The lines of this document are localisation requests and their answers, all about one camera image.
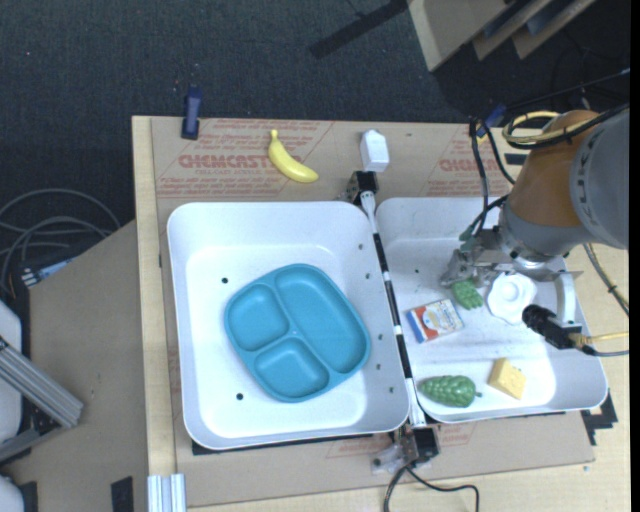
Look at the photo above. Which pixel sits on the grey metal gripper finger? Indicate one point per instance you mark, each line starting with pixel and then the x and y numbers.
pixel 486 278
pixel 454 272

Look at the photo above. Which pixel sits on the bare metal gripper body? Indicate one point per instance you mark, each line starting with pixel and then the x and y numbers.
pixel 492 252

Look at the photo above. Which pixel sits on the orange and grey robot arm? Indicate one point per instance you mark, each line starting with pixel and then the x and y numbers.
pixel 550 190

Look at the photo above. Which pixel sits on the small green grapes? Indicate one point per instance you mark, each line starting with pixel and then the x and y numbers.
pixel 469 295

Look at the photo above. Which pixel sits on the white fried egg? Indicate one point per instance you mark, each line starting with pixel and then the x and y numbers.
pixel 510 297

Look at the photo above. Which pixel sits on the white red and blue packet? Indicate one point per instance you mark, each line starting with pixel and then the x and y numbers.
pixel 435 320

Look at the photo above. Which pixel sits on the thin black and white rod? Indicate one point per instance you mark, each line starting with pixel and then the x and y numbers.
pixel 389 285

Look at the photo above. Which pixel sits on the white plastic tray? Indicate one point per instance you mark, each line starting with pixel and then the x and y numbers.
pixel 210 420
pixel 500 345

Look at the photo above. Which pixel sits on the yellow cheese wedge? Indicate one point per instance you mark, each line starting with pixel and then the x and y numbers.
pixel 506 379

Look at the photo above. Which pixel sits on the large green grapes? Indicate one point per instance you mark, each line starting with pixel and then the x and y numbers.
pixel 447 391

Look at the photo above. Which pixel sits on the white carton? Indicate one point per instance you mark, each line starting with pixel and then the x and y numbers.
pixel 374 150

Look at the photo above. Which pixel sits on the blue divided plate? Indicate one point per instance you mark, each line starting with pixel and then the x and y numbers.
pixel 300 325

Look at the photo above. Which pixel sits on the yellow banana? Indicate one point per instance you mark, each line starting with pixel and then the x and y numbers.
pixel 287 162

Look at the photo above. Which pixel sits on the brown cardboard board red print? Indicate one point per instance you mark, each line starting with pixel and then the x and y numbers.
pixel 240 165

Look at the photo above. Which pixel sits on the black cylinder on white bracket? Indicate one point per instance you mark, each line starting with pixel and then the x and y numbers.
pixel 545 322

